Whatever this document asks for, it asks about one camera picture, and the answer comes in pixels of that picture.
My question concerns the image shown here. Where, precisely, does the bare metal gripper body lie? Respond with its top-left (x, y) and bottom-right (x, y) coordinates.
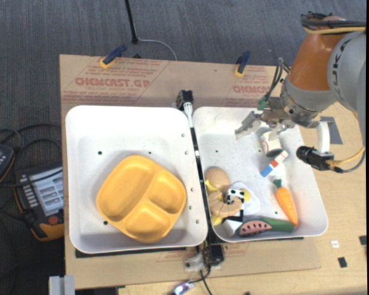
top-left (260, 96), bottom-right (322, 130)

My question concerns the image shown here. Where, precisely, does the white printed cup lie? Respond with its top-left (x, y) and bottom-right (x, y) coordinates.
top-left (259, 128), bottom-right (284, 158)

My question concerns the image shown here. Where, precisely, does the white plastic tray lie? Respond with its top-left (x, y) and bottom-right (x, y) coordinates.
top-left (192, 106), bottom-right (329, 243)
top-left (65, 104), bottom-right (209, 255)

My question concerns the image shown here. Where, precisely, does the red white blue carton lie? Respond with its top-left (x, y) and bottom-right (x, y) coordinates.
top-left (260, 149), bottom-right (290, 178)

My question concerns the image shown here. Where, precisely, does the thin black and white rod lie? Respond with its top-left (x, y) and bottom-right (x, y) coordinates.
top-left (183, 102), bottom-right (216, 245)

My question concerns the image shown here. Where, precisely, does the tan bread roll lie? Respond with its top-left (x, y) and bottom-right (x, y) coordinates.
top-left (204, 166), bottom-right (231, 193)

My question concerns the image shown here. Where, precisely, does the yellow banana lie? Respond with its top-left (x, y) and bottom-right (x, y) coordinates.
top-left (204, 179), bottom-right (224, 227)

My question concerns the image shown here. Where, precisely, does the black and white carton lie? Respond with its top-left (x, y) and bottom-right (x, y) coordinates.
top-left (222, 188), bottom-right (246, 238)

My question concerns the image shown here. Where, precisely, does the orange carrot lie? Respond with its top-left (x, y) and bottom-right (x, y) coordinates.
top-left (272, 178), bottom-right (300, 227)

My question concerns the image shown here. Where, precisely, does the white fried egg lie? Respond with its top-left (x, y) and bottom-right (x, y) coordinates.
top-left (229, 181), bottom-right (261, 218)

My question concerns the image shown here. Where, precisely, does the tan biscuit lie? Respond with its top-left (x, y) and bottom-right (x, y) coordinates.
top-left (208, 191), bottom-right (244, 219)

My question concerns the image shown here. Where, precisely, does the green cucumber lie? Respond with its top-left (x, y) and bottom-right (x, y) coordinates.
top-left (258, 216), bottom-right (295, 234)

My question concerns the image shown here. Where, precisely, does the pink watermelon slice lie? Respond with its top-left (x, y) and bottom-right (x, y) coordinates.
top-left (236, 220), bottom-right (274, 238)

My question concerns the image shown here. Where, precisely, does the brown cardboard board red print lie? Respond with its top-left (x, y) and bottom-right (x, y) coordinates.
top-left (58, 53), bottom-right (322, 290)

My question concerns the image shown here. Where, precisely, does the yellow divided plate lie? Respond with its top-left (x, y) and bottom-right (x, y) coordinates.
top-left (95, 154), bottom-right (188, 244)

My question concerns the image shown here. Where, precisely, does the black cylinder on white bracket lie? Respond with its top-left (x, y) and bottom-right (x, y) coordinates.
top-left (296, 120), bottom-right (336, 171)

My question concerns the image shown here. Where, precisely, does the black block with thin wires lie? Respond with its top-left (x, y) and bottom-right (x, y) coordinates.
top-left (202, 243), bottom-right (226, 266)
top-left (175, 89), bottom-right (195, 111)

